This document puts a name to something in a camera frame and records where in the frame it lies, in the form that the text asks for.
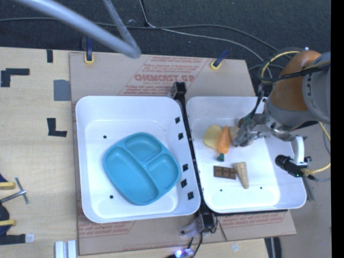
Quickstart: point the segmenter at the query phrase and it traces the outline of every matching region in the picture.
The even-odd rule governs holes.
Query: wire
[[[203,233],[201,232],[201,233],[200,233],[200,240],[199,240],[198,246],[197,246],[195,252],[193,253],[193,256],[192,256],[192,257],[195,257],[195,256],[196,256],[196,253],[198,252],[199,247],[200,247],[200,245],[202,244],[202,242],[203,242]]]
[[[257,56],[257,57],[259,58],[259,60],[263,61],[263,58],[261,58],[255,51],[251,50],[249,47],[247,47],[247,46],[245,46],[245,45],[243,45],[243,44],[240,44],[240,43],[238,43],[238,42],[229,40],[229,39],[217,38],[217,37],[209,37],[209,36],[206,36],[206,35],[185,33],[185,32],[179,32],[179,31],[173,31],[173,30],[168,30],[168,29],[165,29],[165,28],[162,28],[161,30],[167,31],[167,32],[178,33],[178,34],[182,34],[182,35],[188,35],[188,36],[192,36],[192,37],[200,37],[200,38],[207,38],[207,39],[212,39],[212,40],[226,41],[226,42],[229,42],[229,43],[238,45],[238,46],[240,46],[240,47],[242,47],[242,48],[248,50],[249,52],[251,52],[251,53],[253,53],[255,56]]]
[[[250,67],[248,69],[248,71],[252,71],[253,69],[260,68],[260,67],[261,67],[261,64],[260,65],[255,65],[255,66]],[[278,68],[278,69],[284,69],[283,66],[275,65],[275,64],[270,64],[269,67],[274,67],[274,68]]]
[[[176,28],[197,28],[197,27],[213,27],[213,28],[224,28],[226,30],[230,30],[230,31],[233,31],[233,32],[238,32],[238,33],[241,33],[243,35],[246,35],[264,45],[266,45],[267,47],[277,51],[278,49],[270,44],[268,44],[267,42],[255,37],[254,35],[251,35],[247,32],[244,32],[242,30],[239,30],[237,28],[233,28],[233,27],[230,27],[230,26],[226,26],[226,25],[218,25],[218,24],[189,24],[189,25],[176,25],[176,26],[159,26],[159,27],[156,27],[156,26],[153,26],[151,25],[152,27],[135,27],[135,26],[128,26],[127,28],[130,28],[130,29],[144,29],[144,30],[161,30],[161,29],[176,29]]]
[[[193,242],[194,238],[195,238],[195,237],[192,237],[192,238],[191,238],[191,240],[190,240],[190,242],[189,242],[189,244],[188,244],[188,247],[187,247],[187,248],[190,248],[190,247],[191,247],[191,245],[192,245],[192,242]]]
[[[49,18],[49,17],[23,17],[23,18],[5,18],[5,19],[0,19],[0,22],[12,22],[12,21],[28,21],[28,20],[51,20],[51,21],[58,21],[55,18]],[[110,27],[116,27],[116,25],[113,24],[108,24],[108,23],[100,23],[100,22],[95,22],[95,24],[100,25],[100,26],[110,26]],[[226,26],[220,26],[220,25],[207,25],[207,24],[200,24],[200,25],[184,25],[184,26],[170,26],[170,27],[175,27],[175,28],[187,28],[187,27],[197,27],[197,26],[213,26],[213,27],[226,27]],[[182,35],[188,35],[188,36],[192,36],[192,37],[199,37],[199,38],[206,38],[206,39],[212,39],[212,40],[219,40],[219,41],[225,41],[225,42],[229,42],[235,45],[238,45],[246,50],[248,50],[249,52],[251,52],[252,54],[254,54],[260,61],[264,61],[264,59],[259,56],[255,51],[253,51],[252,49],[250,49],[249,47],[229,40],[229,39],[224,39],[224,38],[216,38],[216,37],[209,37],[207,35],[200,35],[200,34],[192,34],[192,33],[185,33],[185,32],[179,32],[179,31],[174,31],[174,30],[170,30],[167,29],[168,27],[133,27],[133,26],[126,26],[127,28],[134,28],[134,29],[141,29],[141,30],[163,30],[163,31],[168,31],[168,32],[172,32],[172,33],[177,33],[177,34],[182,34]]]
[[[316,182],[329,182],[331,180],[331,178],[316,178],[313,175],[308,175],[307,178],[309,178],[312,181],[316,181]]]
[[[326,131],[324,125],[323,125],[321,122],[318,122],[318,123],[319,123],[319,125],[320,125],[320,127],[321,127],[323,133],[325,134],[327,140],[328,140],[329,142],[331,142],[331,137],[330,137],[329,133]],[[326,169],[328,169],[328,168],[330,168],[330,167],[331,167],[331,161],[330,161],[327,165],[325,165],[324,167],[321,167],[321,168],[319,168],[319,169],[311,170],[311,169],[309,169],[309,168],[303,168],[303,169],[301,169],[301,171],[304,173],[304,175],[310,176],[309,178],[310,178],[311,180],[315,180],[316,178],[313,177],[312,175],[314,175],[314,174],[316,174],[316,173],[323,172],[323,171],[325,171]]]
[[[275,77],[275,78],[262,78],[262,77],[259,77],[259,80],[263,84],[273,84],[273,83],[276,83],[276,82],[281,81],[281,80],[287,80],[287,79],[290,79],[290,78],[295,78],[295,77],[299,77],[299,76],[305,76],[307,74],[312,74],[314,72],[321,71],[322,68],[328,67],[330,64],[331,64],[331,61],[327,60],[327,61],[324,61],[324,62],[319,63],[317,65],[311,65],[309,67],[303,68],[301,71],[297,71],[295,73],[286,74],[286,75],[283,75],[281,77]]]
[[[331,155],[331,151],[330,151],[330,149],[329,149],[329,147],[328,147],[328,145],[327,145],[326,137],[327,137],[327,136],[326,136],[325,132],[322,133],[322,139],[323,139],[323,141],[324,141],[325,148],[326,148],[328,154]]]
[[[219,219],[216,217],[215,227],[214,227],[214,229],[210,230],[210,232],[215,233],[218,226],[219,226]]]
[[[279,51],[276,51],[272,53],[267,59],[265,59],[261,65],[261,67],[258,70],[258,78],[260,79],[261,83],[267,84],[271,82],[267,78],[264,79],[264,73],[267,70],[268,66],[275,61],[276,59],[280,58],[281,56],[289,55],[289,54],[295,54],[301,52],[302,49],[300,48],[286,48]]]

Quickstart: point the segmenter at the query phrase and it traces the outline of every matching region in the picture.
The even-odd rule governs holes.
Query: gray floor
[[[305,155],[312,158],[310,168],[318,169],[327,165],[330,156],[324,146],[320,126],[304,128],[298,134],[308,136]],[[328,169],[317,174],[317,177],[328,178],[330,175],[331,169]],[[311,189],[309,200],[300,209],[291,211],[297,234],[280,237],[282,258],[332,257],[331,182],[307,180],[307,184]]]

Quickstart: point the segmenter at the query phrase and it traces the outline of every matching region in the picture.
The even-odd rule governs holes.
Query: yellow cheese wedge
[[[218,125],[210,126],[204,133],[203,142],[211,148],[217,149],[222,129]]]

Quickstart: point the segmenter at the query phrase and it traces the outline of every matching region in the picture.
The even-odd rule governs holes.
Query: yellow clip
[[[13,182],[2,182],[0,183],[0,189],[14,189],[16,184]]]
[[[84,58],[85,58],[85,63],[87,65],[92,65],[94,63],[94,61],[95,61],[95,57],[94,57],[93,53],[92,53],[92,59],[90,61],[87,60],[87,53],[85,53],[85,57]]]
[[[217,66],[214,66],[214,63],[215,61],[217,61],[217,59],[214,59],[214,61],[210,64],[210,68],[213,70],[213,71],[216,71],[218,68],[220,68],[222,62],[220,62]]]
[[[16,220],[5,220],[5,221],[0,221],[0,226],[16,226],[17,221]]]

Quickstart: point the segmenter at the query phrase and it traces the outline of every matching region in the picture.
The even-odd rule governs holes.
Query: metal bracket
[[[204,222],[202,215],[198,214],[190,224],[180,227],[179,230],[181,238],[194,237],[196,234],[204,230]]]
[[[76,258],[76,241],[57,241],[54,244],[54,258]]]

